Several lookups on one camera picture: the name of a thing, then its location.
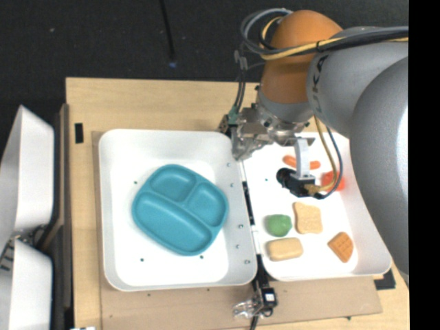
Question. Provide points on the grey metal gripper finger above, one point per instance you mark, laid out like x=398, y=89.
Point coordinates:
x=253, y=146
x=239, y=148

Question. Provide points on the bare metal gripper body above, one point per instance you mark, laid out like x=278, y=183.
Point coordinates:
x=256, y=124

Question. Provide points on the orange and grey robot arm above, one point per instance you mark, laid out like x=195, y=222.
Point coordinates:
x=371, y=115

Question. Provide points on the orange sausage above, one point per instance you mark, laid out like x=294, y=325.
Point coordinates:
x=289, y=161

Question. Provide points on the green broccoli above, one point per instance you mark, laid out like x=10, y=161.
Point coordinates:
x=277, y=225

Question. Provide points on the tan toast slice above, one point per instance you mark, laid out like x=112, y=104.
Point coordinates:
x=307, y=218

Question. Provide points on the red pizza slice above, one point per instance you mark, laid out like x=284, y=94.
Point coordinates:
x=340, y=182

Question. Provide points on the blue divided plate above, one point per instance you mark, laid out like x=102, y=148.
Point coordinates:
x=172, y=215

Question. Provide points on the beige bread loaf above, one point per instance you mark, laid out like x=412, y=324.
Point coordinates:
x=284, y=249

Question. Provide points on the pale wood board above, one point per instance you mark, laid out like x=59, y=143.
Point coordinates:
x=137, y=105

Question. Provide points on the white plastic tray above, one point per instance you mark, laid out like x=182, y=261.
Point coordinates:
x=309, y=266
x=123, y=201

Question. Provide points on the orange waffle biscuit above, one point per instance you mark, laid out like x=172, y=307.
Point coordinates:
x=342, y=247

